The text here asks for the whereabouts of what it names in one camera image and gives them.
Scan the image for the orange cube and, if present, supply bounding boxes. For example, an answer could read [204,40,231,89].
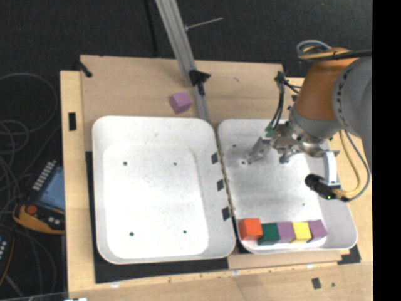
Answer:
[237,218,264,241]

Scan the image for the white plastic tray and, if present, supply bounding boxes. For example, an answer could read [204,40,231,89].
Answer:
[217,119,358,255]
[91,115,236,265]

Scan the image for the purple cube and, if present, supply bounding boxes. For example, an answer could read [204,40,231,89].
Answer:
[169,92,193,115]
[276,221,297,244]
[307,219,328,243]

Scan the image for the black cylinder on white bracket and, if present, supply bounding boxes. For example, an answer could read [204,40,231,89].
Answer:
[305,150,343,201]

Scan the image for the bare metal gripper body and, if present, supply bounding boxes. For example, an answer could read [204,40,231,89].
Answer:
[271,124,341,159]

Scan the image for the green cube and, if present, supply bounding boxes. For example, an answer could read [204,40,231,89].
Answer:
[257,223,281,246]

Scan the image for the brown cardboard board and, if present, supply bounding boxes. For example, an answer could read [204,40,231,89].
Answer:
[80,54,352,271]

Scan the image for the yellow cube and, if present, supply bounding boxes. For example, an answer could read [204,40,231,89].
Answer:
[292,221,313,243]

